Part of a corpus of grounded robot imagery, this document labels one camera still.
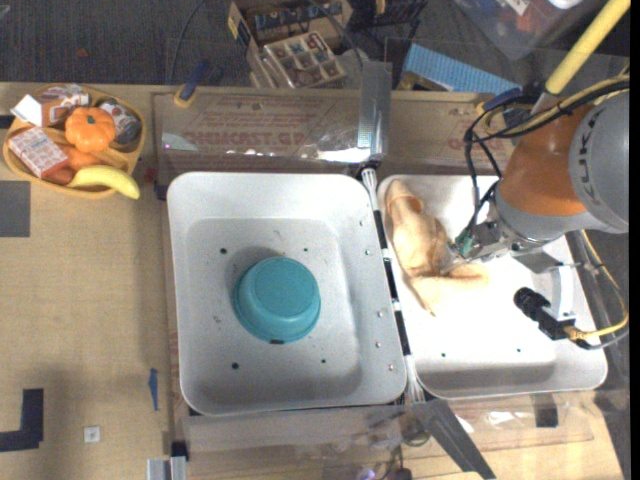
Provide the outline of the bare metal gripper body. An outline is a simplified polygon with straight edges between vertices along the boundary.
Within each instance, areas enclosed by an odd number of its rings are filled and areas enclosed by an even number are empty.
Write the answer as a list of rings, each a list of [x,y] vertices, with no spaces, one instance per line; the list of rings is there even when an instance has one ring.
[[[529,254],[549,240],[521,236],[500,220],[471,222],[457,235],[452,251],[464,261],[489,261],[507,254]]]

